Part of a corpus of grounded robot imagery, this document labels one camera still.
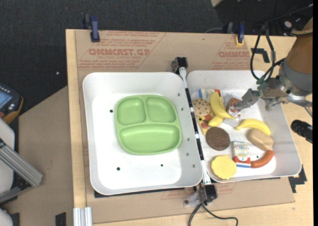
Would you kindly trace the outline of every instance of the green plate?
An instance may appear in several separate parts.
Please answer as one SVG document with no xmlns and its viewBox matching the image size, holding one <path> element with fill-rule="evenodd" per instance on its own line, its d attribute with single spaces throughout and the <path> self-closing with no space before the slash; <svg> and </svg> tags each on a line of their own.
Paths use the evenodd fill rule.
<svg viewBox="0 0 318 226">
<path fill-rule="evenodd" d="M 132 154 L 159 154 L 181 143 L 181 126 L 172 102 L 159 95 L 121 99 L 115 109 L 119 143 Z"/>
</svg>

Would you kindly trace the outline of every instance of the black carpet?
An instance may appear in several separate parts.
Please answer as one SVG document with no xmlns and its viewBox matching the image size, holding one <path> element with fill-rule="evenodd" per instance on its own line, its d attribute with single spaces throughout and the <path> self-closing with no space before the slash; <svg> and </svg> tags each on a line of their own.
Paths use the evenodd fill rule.
<svg viewBox="0 0 318 226">
<path fill-rule="evenodd" d="M 65 29 L 81 29 L 85 13 L 109 30 L 206 32 L 233 22 L 257 34 L 258 22 L 298 10 L 313 0 L 0 0 L 0 82 L 24 97 L 22 113 L 67 85 Z M 289 15 L 295 28 L 313 8 Z M 271 35 L 283 35 L 280 22 Z"/>
</svg>

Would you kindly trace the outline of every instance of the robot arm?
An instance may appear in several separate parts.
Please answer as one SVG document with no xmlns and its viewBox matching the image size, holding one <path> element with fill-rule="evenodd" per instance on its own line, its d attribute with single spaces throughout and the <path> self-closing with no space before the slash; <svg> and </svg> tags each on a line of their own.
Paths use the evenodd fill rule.
<svg viewBox="0 0 318 226">
<path fill-rule="evenodd" d="M 313 92 L 313 18 L 302 31 L 294 31 L 297 35 L 288 56 L 275 65 L 280 66 L 279 75 L 275 78 L 257 81 L 257 91 L 249 89 L 237 104 L 238 109 L 253 105 L 259 98 L 266 102 L 266 109 L 271 110 L 276 104 L 292 102 L 311 114 L 312 102 L 306 96 Z"/>
</svg>

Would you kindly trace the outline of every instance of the sausage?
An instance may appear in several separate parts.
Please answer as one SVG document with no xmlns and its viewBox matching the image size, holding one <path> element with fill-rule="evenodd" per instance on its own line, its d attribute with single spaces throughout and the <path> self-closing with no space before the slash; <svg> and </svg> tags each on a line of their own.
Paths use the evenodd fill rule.
<svg viewBox="0 0 318 226">
<path fill-rule="evenodd" d="M 274 157 L 274 151 L 273 150 L 268 150 L 265 155 L 259 159 L 259 160 L 255 160 L 252 161 L 251 164 L 251 168 L 260 168 L 265 166 L 267 163 L 270 162 L 270 160 Z"/>
</svg>

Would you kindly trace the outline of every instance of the toy cookie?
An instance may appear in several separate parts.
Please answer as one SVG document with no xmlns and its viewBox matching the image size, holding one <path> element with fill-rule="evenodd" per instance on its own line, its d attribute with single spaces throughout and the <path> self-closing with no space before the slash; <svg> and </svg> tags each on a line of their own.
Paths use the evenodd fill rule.
<svg viewBox="0 0 318 226">
<path fill-rule="evenodd" d="M 219 127 L 210 128 L 205 135 L 205 139 L 208 145 L 217 151 L 222 151 L 230 145 L 229 134 Z"/>
<path fill-rule="evenodd" d="M 237 171 L 236 163 L 228 155 L 215 157 L 211 163 L 211 168 L 214 174 L 221 179 L 229 179 L 233 177 Z"/>
<path fill-rule="evenodd" d="M 192 102 L 194 114 L 198 117 L 204 117 L 211 113 L 211 106 L 209 102 L 204 99 L 198 98 Z"/>
</svg>

